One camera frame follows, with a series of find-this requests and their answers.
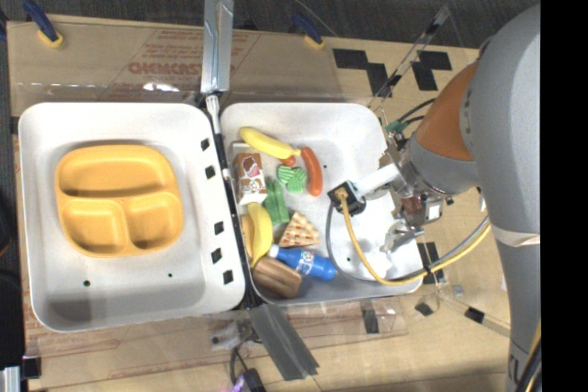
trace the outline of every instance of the bottle label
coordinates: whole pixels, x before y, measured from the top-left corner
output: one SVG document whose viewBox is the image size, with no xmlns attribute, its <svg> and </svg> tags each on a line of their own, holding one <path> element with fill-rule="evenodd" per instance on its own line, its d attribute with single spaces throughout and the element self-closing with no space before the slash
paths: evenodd
<svg viewBox="0 0 588 392">
<path fill-rule="evenodd" d="M 298 260 L 298 266 L 296 267 L 296 271 L 300 274 L 309 274 L 312 269 L 313 261 L 314 253 L 303 251 L 300 255 L 300 259 Z"/>
</svg>

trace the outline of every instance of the white tray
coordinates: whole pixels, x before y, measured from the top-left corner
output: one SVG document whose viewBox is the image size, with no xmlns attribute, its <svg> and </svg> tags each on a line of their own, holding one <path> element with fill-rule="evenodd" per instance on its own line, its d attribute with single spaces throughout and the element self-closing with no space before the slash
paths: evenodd
<svg viewBox="0 0 588 392">
<path fill-rule="evenodd" d="M 284 190 L 290 215 L 298 210 L 322 234 L 322 242 L 312 246 L 323 256 L 328 256 L 324 244 L 324 231 L 330 200 L 326 192 L 345 180 L 358 179 L 379 168 L 379 158 L 386 149 L 384 134 L 376 116 L 366 107 L 347 103 L 240 103 L 226 108 L 220 115 L 220 127 L 224 137 L 225 151 L 231 157 L 234 142 L 242 141 L 239 128 L 249 126 L 293 147 L 311 147 L 322 169 L 323 192 L 320 196 L 308 193 L 292 195 Z M 299 158 L 297 165 L 303 167 Z M 280 165 L 277 159 L 262 154 L 264 175 L 276 178 Z M 364 252 L 377 252 L 384 242 L 384 236 L 393 222 L 392 198 L 386 195 L 367 203 L 366 210 L 353 216 L 352 221 L 357 239 Z M 280 232 L 275 226 L 275 235 Z M 360 271 L 361 262 L 349 239 L 343 216 L 334 211 L 331 239 L 334 257 L 349 274 L 364 277 Z M 423 262 L 416 245 L 411 241 L 401 246 L 391 257 L 392 267 L 387 277 L 402 276 L 421 269 Z M 354 282 L 337 275 L 333 281 L 323 282 L 305 278 L 300 295 L 294 299 L 266 300 L 277 304 L 309 304 L 325 301 L 342 301 L 368 297 L 385 297 L 414 291 L 421 285 L 418 280 L 405 286 L 383 286 L 377 283 Z"/>
<path fill-rule="evenodd" d="M 48 328 L 90 330 L 198 316 L 229 310 L 241 301 L 243 270 L 231 213 L 209 121 L 198 109 L 43 103 L 23 113 L 19 136 L 31 303 Z M 65 239 L 54 191 L 57 163 L 73 149 L 115 142 L 152 146 L 174 167 L 185 226 L 170 247 L 94 258 Z M 215 172 L 210 179 L 207 167 Z M 217 249 L 221 258 L 214 263 L 211 254 Z"/>
</svg>

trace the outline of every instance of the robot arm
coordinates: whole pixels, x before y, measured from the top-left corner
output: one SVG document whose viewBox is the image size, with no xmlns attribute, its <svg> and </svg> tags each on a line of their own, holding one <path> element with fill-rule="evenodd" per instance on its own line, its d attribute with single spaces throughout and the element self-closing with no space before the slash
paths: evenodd
<svg viewBox="0 0 588 392">
<path fill-rule="evenodd" d="M 406 145 L 391 146 L 365 180 L 345 183 L 356 213 L 370 196 L 390 191 L 413 232 L 441 217 L 448 196 L 481 189 L 511 308 L 508 391 L 540 321 L 539 52 L 534 6 L 442 90 Z"/>
</svg>

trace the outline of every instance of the toy banana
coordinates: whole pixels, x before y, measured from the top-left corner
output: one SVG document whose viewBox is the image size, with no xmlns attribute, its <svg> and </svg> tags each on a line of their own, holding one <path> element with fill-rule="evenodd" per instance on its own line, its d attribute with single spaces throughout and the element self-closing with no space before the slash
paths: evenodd
<svg viewBox="0 0 588 392">
<path fill-rule="evenodd" d="M 254 268 L 274 243 L 274 227 L 267 209 L 259 203 L 249 203 L 247 211 L 254 222 L 253 256 L 251 261 L 251 267 Z"/>
<path fill-rule="evenodd" d="M 300 155 L 300 150 L 292 149 L 285 142 L 270 138 L 263 132 L 253 128 L 239 129 L 241 138 L 255 150 L 271 155 L 278 159 L 287 159 L 292 155 Z"/>
</svg>

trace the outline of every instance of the blue bottle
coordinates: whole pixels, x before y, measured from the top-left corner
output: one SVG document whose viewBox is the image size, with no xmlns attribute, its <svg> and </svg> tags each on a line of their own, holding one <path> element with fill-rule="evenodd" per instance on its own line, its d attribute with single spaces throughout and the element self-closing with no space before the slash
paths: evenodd
<svg viewBox="0 0 588 392">
<path fill-rule="evenodd" d="M 300 274 L 314 276 L 323 281 L 331 281 L 337 274 L 331 260 L 308 250 L 300 248 L 284 249 L 277 245 L 272 245 L 267 254 L 287 264 L 290 268 L 294 268 Z"/>
</svg>

